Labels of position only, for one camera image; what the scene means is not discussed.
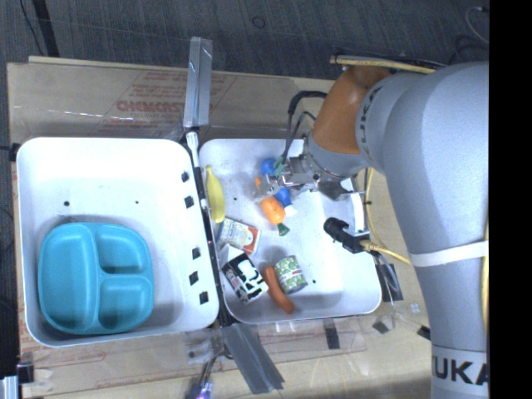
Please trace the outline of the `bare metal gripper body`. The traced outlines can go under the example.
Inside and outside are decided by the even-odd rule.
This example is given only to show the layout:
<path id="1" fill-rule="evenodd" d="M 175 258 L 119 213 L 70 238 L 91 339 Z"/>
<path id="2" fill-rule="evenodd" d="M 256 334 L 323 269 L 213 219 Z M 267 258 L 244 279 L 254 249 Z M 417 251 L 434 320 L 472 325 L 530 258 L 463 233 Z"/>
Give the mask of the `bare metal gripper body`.
<path id="1" fill-rule="evenodd" d="M 321 168 L 309 155 L 287 159 L 283 168 L 283 186 L 300 192 L 319 192 L 331 200 L 340 200 L 356 192 L 353 178 L 341 177 Z"/>

